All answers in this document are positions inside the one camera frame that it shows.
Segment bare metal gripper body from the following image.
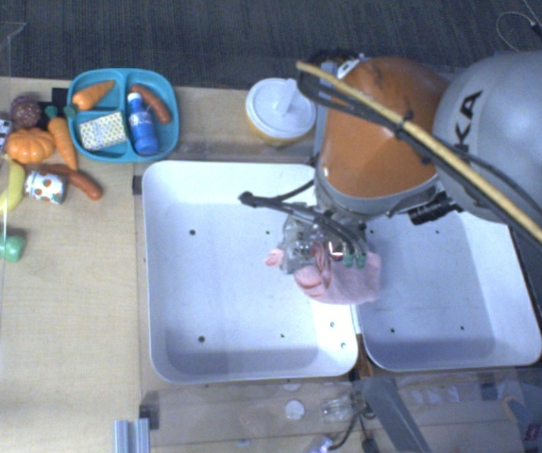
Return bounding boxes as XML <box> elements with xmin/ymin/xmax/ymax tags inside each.
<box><xmin>279</xmin><ymin>209</ymin><xmax>369</xmax><ymax>274</ymax></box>

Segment pink plush toy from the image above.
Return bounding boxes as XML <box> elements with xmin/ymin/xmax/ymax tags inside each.
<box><xmin>264</xmin><ymin>246</ymin><xmax>382</xmax><ymax>307</ymax></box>

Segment white plastic tray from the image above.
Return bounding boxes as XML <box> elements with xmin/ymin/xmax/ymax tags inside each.
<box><xmin>141</xmin><ymin>159</ymin><xmax>360</xmax><ymax>386</ymax></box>
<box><xmin>354</xmin><ymin>205</ymin><xmax>542</xmax><ymax>374</ymax></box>

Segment yellow cup with white lid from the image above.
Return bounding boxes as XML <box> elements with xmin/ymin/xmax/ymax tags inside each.
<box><xmin>245</xmin><ymin>76</ymin><xmax>318</xmax><ymax>148</ymax></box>

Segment blue divided plate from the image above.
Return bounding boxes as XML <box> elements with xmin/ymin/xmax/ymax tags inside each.
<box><xmin>65</xmin><ymin>67</ymin><xmax>181</xmax><ymax>165</ymax></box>

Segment clear plastic bottle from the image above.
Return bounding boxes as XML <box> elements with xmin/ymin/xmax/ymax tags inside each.
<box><xmin>319</xmin><ymin>392</ymin><xmax>366</xmax><ymax>426</ymax></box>

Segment blue bottle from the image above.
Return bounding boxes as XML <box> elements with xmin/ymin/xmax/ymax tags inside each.
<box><xmin>126</xmin><ymin>92</ymin><xmax>161</xmax><ymax>157</ymax></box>

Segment brown sausage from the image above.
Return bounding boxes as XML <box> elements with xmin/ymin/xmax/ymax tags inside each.
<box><xmin>129</xmin><ymin>83</ymin><xmax>174</xmax><ymax>126</ymax></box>
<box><xmin>39</xmin><ymin>162</ymin><xmax>105</xmax><ymax>202</ymax></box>

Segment orange carrot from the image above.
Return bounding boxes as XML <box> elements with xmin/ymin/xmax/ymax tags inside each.
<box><xmin>71</xmin><ymin>79</ymin><xmax>118</xmax><ymax>112</ymax></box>
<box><xmin>44</xmin><ymin>105</ymin><xmax>80</xmax><ymax>173</ymax></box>

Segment white can with orange print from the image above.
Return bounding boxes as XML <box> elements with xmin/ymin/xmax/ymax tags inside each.
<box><xmin>23</xmin><ymin>169</ymin><xmax>69</xmax><ymax>206</ymax></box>

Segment orange pumpkin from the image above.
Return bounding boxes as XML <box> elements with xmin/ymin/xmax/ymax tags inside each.
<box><xmin>5</xmin><ymin>126</ymin><xmax>57</xmax><ymax>166</ymax></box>

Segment yellow banana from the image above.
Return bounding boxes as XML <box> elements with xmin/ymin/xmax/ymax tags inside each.
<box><xmin>0</xmin><ymin>154</ymin><xmax>27</xmax><ymax>217</ymax></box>

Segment purple grapes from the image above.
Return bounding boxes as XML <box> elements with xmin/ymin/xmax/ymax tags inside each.
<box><xmin>8</xmin><ymin>93</ymin><xmax>42</xmax><ymax>129</ymax></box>

